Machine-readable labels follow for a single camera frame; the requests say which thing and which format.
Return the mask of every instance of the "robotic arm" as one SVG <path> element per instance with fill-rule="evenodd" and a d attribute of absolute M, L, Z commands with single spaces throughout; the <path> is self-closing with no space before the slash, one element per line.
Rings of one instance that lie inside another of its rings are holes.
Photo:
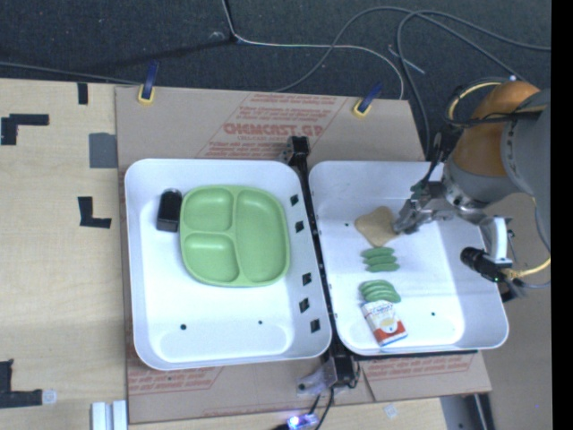
<path fill-rule="evenodd" d="M 456 121 L 454 110 L 467 94 L 485 86 L 495 88 L 468 121 Z M 466 249 L 462 261 L 497 281 L 506 258 L 505 220 L 483 209 L 509 194 L 523 192 L 535 199 L 539 234 L 551 251 L 551 90 L 526 82 L 484 81 L 459 90 L 449 103 L 447 121 L 462 131 L 454 150 L 438 150 L 428 174 L 412 187 L 393 228 L 412 234 L 423 223 L 459 216 L 483 232 L 484 252 Z M 444 162 L 440 182 L 430 181 Z"/>

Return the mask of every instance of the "green object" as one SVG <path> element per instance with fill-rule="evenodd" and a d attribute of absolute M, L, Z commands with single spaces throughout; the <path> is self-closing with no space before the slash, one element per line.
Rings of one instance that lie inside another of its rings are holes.
<path fill-rule="evenodd" d="M 369 280 L 363 282 L 358 288 L 363 298 L 369 303 L 382 299 L 390 303 L 399 303 L 402 300 L 394 286 L 387 280 Z"/>
<path fill-rule="evenodd" d="M 360 255 L 364 258 L 373 258 L 374 256 L 389 256 L 394 253 L 394 249 L 390 247 L 374 247 L 364 250 Z"/>
<path fill-rule="evenodd" d="M 281 203 L 271 193 L 210 185 L 181 205 L 184 266 L 197 280 L 222 287 L 269 285 L 287 273 L 290 243 Z"/>
<path fill-rule="evenodd" d="M 381 254 L 380 256 L 365 259 L 364 263 L 368 266 L 374 266 L 376 264 L 390 264 L 391 262 L 396 262 L 397 259 L 393 254 Z"/>
<path fill-rule="evenodd" d="M 397 262 L 383 262 L 382 264 L 374 264 L 373 266 L 368 266 L 366 270 L 368 272 L 389 272 L 396 271 L 400 268 Z"/>

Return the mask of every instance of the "wooden surface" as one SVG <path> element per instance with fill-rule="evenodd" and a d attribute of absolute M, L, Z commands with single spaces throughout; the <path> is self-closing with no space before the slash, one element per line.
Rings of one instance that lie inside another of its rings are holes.
<path fill-rule="evenodd" d="M 90 133 L 115 134 L 114 86 L 0 80 L 0 116 L 49 114 L 0 146 L 0 361 L 15 391 L 54 389 L 57 403 L 0 409 L 0 428 L 87 429 L 90 404 L 125 399 L 117 170 L 90 168 Z M 80 227 L 77 198 L 111 228 Z M 332 408 L 325 430 L 446 428 L 439 399 Z M 394 417 L 386 410 L 396 411 Z M 269 429 L 284 413 L 130 428 Z"/>

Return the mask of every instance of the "black tape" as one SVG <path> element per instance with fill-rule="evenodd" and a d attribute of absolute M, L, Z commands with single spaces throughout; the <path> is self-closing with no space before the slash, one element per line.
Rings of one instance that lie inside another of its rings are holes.
<path fill-rule="evenodd" d="M 111 133 L 91 133 L 90 168 L 117 168 L 117 142 Z"/>
<path fill-rule="evenodd" d="M 78 83 L 78 103 L 80 105 L 88 105 L 88 83 L 79 82 Z"/>
<path fill-rule="evenodd" d="M 89 196 L 78 197 L 78 204 L 80 205 L 80 226 L 87 226 L 92 228 L 107 228 L 111 227 L 111 219 L 94 219 L 93 218 L 93 198 Z"/>
<path fill-rule="evenodd" d="M 15 145 L 19 125 L 49 125 L 49 115 L 10 114 L 2 118 L 0 145 Z"/>
<path fill-rule="evenodd" d="M 12 364 L 13 360 L 0 362 L 0 408 L 21 408 L 42 404 L 42 390 L 13 391 Z"/>

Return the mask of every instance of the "yellow clip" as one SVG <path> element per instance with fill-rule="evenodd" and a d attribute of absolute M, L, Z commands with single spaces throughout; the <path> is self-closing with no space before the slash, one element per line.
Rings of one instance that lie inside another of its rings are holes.
<path fill-rule="evenodd" d="M 143 97 L 143 84 L 140 86 L 140 90 L 137 93 L 137 101 L 142 105 L 151 105 L 153 103 L 153 99 L 155 98 L 155 88 L 151 88 L 151 94 L 149 99 L 145 99 Z"/>
<path fill-rule="evenodd" d="M 359 99 L 356 102 L 356 105 L 353 106 L 352 108 L 352 113 L 354 116 L 358 116 L 359 118 L 364 118 L 366 115 L 368 115 L 368 113 L 370 112 L 370 109 L 372 108 L 372 105 L 369 105 L 368 107 L 366 107 L 365 111 L 360 111 L 358 109 L 358 107 L 360 107 L 360 104 L 362 103 L 362 99 Z"/>

